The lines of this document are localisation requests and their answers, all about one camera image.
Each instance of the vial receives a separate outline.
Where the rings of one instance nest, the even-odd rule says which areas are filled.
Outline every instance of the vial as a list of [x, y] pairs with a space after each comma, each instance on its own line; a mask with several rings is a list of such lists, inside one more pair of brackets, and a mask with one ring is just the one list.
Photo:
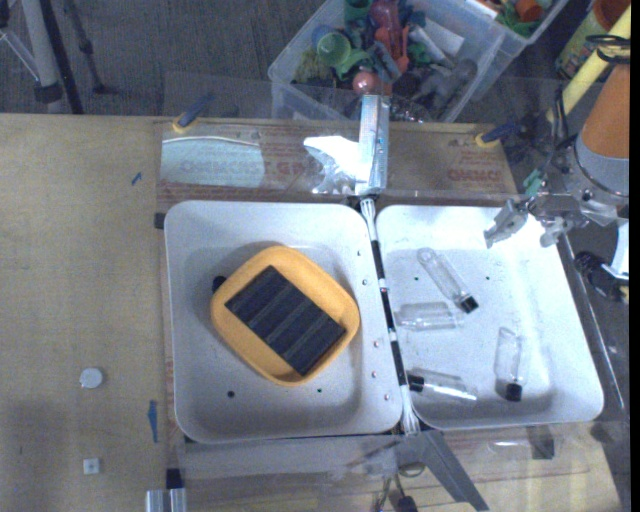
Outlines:
[[493, 371], [497, 393], [510, 402], [520, 402], [529, 371], [529, 347], [524, 337], [500, 328]]
[[466, 285], [444, 256], [425, 247], [418, 251], [418, 261], [443, 295], [453, 301], [462, 311], [471, 313], [478, 307], [478, 303], [467, 291]]
[[449, 307], [446, 302], [403, 304], [396, 311], [396, 324], [411, 331], [455, 329], [464, 322], [464, 313]]
[[468, 387], [461, 377], [414, 368], [407, 372], [409, 389], [425, 399], [457, 402], [473, 406], [478, 401], [478, 392]]

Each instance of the black ribbed surface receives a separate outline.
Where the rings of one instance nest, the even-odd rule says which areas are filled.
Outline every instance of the black ribbed surface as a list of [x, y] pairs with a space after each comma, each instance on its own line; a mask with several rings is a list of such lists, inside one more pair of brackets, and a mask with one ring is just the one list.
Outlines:
[[306, 375], [345, 332], [272, 266], [225, 306], [300, 375]]

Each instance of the blue mark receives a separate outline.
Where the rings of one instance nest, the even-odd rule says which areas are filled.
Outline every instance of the blue mark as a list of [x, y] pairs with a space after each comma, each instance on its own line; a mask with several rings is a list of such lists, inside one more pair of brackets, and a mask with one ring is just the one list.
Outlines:
[[149, 424], [151, 425], [151, 433], [153, 434], [153, 442], [158, 442], [158, 402], [155, 400], [149, 401], [149, 411], [147, 412], [147, 418], [149, 418]]

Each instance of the tripod leg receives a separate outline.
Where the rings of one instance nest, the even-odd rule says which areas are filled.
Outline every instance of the tripod leg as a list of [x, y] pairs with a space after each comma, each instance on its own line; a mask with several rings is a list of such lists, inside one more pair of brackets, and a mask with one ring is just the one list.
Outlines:
[[74, 0], [64, 0], [64, 12], [71, 19], [73, 30], [75, 31], [76, 38], [78, 39], [78, 48], [86, 57], [87, 66], [89, 67], [91, 79], [93, 80], [93, 92], [97, 94], [106, 94], [111, 92], [102, 83], [102, 80], [100, 80], [100, 76], [98, 75], [98, 68], [96, 67], [95, 61], [93, 60], [93, 44], [87, 37], [87, 33], [84, 31], [82, 22], [80, 21], [80, 16], [78, 14], [78, 8], [76, 7], [76, 3]]
[[56, 59], [44, 24], [38, 0], [22, 0], [27, 30], [31, 39], [33, 57], [38, 69], [36, 99], [47, 104], [50, 114], [62, 112], [62, 87], [58, 82]]

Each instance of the black bottle cap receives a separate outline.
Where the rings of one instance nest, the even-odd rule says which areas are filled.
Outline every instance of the black bottle cap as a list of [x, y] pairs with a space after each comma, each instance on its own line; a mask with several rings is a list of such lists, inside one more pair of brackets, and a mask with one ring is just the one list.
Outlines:
[[424, 389], [424, 379], [417, 375], [407, 375], [407, 381], [409, 381], [409, 389], [418, 393]]
[[465, 313], [471, 313], [474, 309], [478, 309], [478, 303], [476, 299], [469, 295], [460, 302], [460, 308]]
[[522, 400], [522, 386], [520, 384], [507, 384], [504, 397], [510, 402], [519, 402]]

